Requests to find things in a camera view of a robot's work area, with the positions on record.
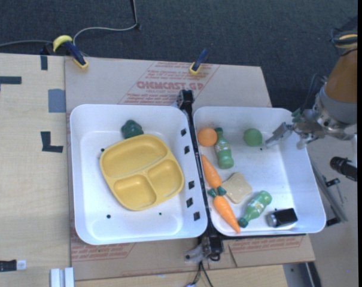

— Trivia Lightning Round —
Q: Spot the green broccoli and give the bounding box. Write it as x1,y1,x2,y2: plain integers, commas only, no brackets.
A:
120,119,145,140

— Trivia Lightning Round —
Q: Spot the green toy bottle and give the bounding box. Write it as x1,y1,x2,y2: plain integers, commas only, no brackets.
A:
214,127,235,170
238,190,273,229

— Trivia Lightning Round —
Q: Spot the yellow divided plate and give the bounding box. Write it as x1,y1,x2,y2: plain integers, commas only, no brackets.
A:
99,133,185,212

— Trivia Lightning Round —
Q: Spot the thin black rod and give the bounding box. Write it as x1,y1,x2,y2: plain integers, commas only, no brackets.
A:
185,106,214,239

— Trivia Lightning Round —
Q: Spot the orange carrot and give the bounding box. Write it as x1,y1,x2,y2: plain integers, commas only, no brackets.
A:
200,154,227,197
207,188,242,234

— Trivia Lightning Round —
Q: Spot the green toy ball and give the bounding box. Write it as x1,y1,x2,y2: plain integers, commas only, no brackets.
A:
243,127,263,147

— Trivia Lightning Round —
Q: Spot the black cylinder on white bracket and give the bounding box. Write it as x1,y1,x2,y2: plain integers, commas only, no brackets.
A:
329,133,358,182

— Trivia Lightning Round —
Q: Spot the black block with thin wires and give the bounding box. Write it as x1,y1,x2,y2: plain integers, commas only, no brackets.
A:
197,234,224,262
175,89,196,111

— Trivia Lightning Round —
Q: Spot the white plastic tray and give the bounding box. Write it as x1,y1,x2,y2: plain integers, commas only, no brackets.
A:
192,106,327,237
69,103,209,246

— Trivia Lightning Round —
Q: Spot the beige bread slice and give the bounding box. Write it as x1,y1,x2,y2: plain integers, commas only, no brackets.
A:
220,172,254,204

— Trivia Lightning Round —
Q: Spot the black can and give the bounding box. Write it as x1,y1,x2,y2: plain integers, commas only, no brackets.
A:
265,207,299,228

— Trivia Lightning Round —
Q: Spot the orange toy fruit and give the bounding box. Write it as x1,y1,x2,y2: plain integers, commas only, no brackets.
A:
197,127,218,148

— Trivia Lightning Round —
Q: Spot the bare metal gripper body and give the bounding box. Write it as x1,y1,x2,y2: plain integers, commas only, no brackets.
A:
292,109,357,142

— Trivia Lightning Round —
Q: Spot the brown cardboard board red print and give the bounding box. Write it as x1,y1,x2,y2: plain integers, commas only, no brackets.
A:
63,55,317,281

